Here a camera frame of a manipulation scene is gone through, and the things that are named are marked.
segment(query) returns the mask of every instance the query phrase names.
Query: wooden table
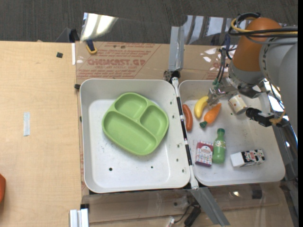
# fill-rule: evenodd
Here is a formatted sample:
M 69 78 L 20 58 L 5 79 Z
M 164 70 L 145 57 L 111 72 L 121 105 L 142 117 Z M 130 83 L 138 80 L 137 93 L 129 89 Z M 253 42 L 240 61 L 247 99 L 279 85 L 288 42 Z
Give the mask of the wooden table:
M 75 65 L 70 43 L 0 42 L 0 173 L 6 178 L 0 226 L 67 227 L 81 203 Z M 24 136 L 24 112 L 30 134 Z M 277 204 L 224 211 L 232 226 L 291 226 L 278 185 Z M 168 217 L 98 226 L 165 226 Z M 212 225 L 205 213 L 193 227 Z

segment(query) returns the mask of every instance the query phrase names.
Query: white tray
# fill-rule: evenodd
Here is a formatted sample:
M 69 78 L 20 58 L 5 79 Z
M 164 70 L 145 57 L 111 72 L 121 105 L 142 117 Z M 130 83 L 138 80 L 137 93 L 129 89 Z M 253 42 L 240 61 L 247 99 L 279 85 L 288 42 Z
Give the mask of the white tray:
M 149 155 L 136 156 L 112 143 L 102 131 L 102 118 L 123 93 L 135 92 L 160 106 L 169 128 Z M 164 80 L 89 79 L 80 87 L 84 180 L 96 193 L 181 188 L 189 167 L 173 86 Z
M 188 80 L 180 83 L 179 92 L 183 104 L 193 112 L 198 99 L 208 94 L 212 81 Z M 260 100 L 242 96 L 248 107 L 261 109 Z M 213 143 L 217 129 L 225 129 L 226 152 L 224 164 L 211 167 L 194 165 L 197 180 L 207 186 L 231 185 L 242 183 L 277 182 L 285 175 L 285 167 L 272 127 L 263 127 L 250 120 L 245 113 L 235 115 L 226 98 L 221 98 L 221 111 L 217 119 L 202 129 L 199 123 L 209 108 L 205 108 L 202 118 L 193 114 L 193 128 L 187 133 L 193 164 L 196 158 L 196 144 L 199 140 Z M 230 155 L 236 152 L 263 149 L 265 162 L 258 166 L 233 168 Z

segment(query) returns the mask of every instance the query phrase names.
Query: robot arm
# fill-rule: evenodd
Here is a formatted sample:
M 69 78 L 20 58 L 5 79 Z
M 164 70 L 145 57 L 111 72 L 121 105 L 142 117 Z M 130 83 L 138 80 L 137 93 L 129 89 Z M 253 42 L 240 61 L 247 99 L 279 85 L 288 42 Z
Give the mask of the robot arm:
M 231 29 L 245 17 L 253 17 L 241 35 L 237 49 L 228 67 L 228 77 L 209 90 L 209 105 L 222 96 L 240 93 L 256 98 L 262 92 L 264 79 L 280 88 L 280 95 L 294 132 L 297 130 L 297 27 L 282 28 L 276 21 L 249 13 L 232 22 Z

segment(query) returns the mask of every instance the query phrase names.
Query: toy banana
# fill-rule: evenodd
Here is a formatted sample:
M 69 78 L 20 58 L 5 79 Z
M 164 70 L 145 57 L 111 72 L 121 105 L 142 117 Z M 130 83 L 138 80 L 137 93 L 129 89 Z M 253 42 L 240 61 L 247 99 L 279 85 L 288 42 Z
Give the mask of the toy banana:
M 196 102 L 194 108 L 194 114 L 197 119 L 201 118 L 203 109 L 207 105 L 207 100 L 208 100 L 208 96 L 203 96 Z

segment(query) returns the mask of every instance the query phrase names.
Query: sausage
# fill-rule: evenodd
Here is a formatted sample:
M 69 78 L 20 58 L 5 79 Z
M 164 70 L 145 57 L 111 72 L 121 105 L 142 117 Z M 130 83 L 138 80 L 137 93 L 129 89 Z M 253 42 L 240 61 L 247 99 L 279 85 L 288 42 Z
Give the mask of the sausage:
M 191 131 L 193 127 L 193 115 L 190 111 L 190 108 L 186 104 L 182 105 L 182 110 L 186 119 L 186 124 L 185 124 L 186 130 Z

